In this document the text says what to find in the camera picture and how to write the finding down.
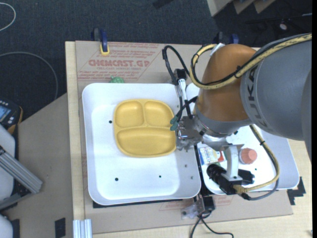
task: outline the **yellow plate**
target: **yellow plate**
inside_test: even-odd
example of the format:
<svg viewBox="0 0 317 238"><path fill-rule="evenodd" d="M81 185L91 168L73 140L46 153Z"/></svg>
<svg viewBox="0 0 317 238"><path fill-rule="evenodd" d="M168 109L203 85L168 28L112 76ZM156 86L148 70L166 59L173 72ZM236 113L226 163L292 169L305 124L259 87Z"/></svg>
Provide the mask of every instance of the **yellow plate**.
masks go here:
<svg viewBox="0 0 317 238"><path fill-rule="evenodd" d="M176 149L174 117L164 102L134 99L119 103L114 110L115 141L120 151L133 157L158 157Z"/></svg>

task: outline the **yellow divided plate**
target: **yellow divided plate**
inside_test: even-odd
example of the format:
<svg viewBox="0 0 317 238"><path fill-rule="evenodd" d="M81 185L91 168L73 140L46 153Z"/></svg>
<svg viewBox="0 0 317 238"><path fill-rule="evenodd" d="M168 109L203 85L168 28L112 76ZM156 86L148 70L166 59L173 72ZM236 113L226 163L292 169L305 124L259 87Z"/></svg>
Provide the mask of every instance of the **yellow divided plate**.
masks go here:
<svg viewBox="0 0 317 238"><path fill-rule="evenodd" d="M119 103L113 126L117 147L133 157L158 157L176 149L175 132L170 131L174 117L162 101L134 99Z"/></svg>

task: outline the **yellow braided cable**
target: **yellow braided cable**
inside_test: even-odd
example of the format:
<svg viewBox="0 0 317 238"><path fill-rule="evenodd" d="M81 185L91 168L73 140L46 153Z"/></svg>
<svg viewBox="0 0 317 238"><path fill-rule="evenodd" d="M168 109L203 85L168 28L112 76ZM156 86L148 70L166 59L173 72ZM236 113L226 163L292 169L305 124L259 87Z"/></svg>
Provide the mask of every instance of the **yellow braided cable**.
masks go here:
<svg viewBox="0 0 317 238"><path fill-rule="evenodd" d="M240 71L238 71L236 73L235 76L230 77L229 79L227 79L224 82L221 83L217 83L217 84L213 84L213 85L203 85L201 83L199 83L195 78L194 78L194 74L193 74L193 67L195 66L199 56L206 51L206 49L201 48L200 50L198 50L198 52L193 56L193 62L192 62L192 66L190 68L189 74L190 74L190 78L192 80L192 82L198 86L199 88L202 89L206 89L206 90L212 90L212 89L217 89L220 87L223 87L225 85L228 85L232 82L234 82L237 78L241 77L245 72L247 72L249 69L253 68L257 63L259 63L260 61L262 61L264 58L272 55L273 53L286 48L288 46L294 45L294 44L298 44L301 42L305 42L305 41L309 41L311 40L313 37L313 34L306 34L306 35L302 35L302 36L298 36L292 39L289 39L287 41L281 42L275 46L273 46L272 48L269 48L268 50L264 51L262 54L260 54L259 56L255 57L254 59L251 59L246 65L244 65L242 67L242 69Z"/></svg>
<svg viewBox="0 0 317 238"><path fill-rule="evenodd" d="M251 190L255 190L255 189L259 189L259 188L263 188L265 186L268 186L271 183L276 182L277 179L279 178L279 175L280 175L279 164L278 164L278 161L277 161L275 155L273 154L273 152L271 151L269 146L265 143L265 141L263 140L263 138L261 137L261 135L257 131L257 129L253 125L251 125L250 128L251 128L252 132L254 133L254 135L256 136L256 138L258 139L258 141L263 146L263 148L271 155L272 159L274 160L274 163L276 166L276 175L272 180L270 180L268 182L265 182L265 183L262 183L262 184L259 184L259 185L253 186L253 187L249 187L249 188L245 188L241 185L236 184L233 186L233 188L237 191L238 194L247 193L247 192L250 192Z"/></svg>

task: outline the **multimeter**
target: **multimeter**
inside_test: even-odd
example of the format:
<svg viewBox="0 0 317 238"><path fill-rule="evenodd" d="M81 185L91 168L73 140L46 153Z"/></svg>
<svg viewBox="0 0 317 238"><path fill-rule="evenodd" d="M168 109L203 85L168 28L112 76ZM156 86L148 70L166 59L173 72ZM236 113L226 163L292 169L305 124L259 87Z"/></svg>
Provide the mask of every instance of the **multimeter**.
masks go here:
<svg viewBox="0 0 317 238"><path fill-rule="evenodd" d="M13 134L17 124L22 121L22 108L14 102L0 96L0 124Z"/></svg>

